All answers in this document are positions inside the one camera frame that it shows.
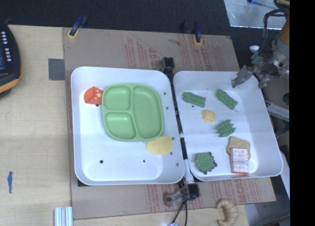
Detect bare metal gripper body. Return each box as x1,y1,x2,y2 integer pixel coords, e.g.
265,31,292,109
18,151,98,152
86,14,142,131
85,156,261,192
253,53,290,79

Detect green asparagus bundle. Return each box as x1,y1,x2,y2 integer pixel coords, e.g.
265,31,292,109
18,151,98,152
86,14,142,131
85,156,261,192
182,91,207,108
215,89,239,111

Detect white plastic tray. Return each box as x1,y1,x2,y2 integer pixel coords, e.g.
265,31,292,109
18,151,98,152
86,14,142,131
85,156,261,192
70,66,186,187
173,70,284,182

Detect yellow lumpy toy food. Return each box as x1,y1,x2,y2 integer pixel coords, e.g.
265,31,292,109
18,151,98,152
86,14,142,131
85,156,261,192
201,109,217,124

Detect green pea pods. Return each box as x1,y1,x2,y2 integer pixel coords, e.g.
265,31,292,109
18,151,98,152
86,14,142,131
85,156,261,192
215,119,237,138

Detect tan toast slice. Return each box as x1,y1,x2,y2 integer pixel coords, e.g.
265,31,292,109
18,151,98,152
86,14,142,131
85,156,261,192
226,135,252,161

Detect thin black and white rod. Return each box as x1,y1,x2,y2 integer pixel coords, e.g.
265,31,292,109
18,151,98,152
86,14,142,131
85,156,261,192
168,71,194,184

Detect white and orange carton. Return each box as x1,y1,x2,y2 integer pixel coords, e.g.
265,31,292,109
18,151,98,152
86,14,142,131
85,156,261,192
230,147,250,174

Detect green grapes on purple base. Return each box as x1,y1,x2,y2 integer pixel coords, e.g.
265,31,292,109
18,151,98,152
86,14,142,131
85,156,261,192
194,151,218,175

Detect green divided plate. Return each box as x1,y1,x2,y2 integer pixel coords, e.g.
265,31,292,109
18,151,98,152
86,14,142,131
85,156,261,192
101,83,165,143

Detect yellow oval biscuit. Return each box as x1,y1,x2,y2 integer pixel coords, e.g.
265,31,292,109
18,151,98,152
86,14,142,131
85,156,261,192
145,135,174,156

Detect tan croissant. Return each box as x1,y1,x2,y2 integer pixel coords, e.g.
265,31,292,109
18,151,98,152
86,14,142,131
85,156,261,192
216,198,240,226

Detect brown cardboard board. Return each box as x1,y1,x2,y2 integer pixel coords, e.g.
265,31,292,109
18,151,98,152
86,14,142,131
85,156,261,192
62,27,277,221

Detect orange toy with yellow stars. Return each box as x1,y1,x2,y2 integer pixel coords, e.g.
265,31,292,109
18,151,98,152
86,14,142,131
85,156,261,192
83,86,104,106

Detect black block with thin wires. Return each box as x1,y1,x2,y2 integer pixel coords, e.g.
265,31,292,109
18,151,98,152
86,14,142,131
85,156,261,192
156,57,176,73
162,182,200,207

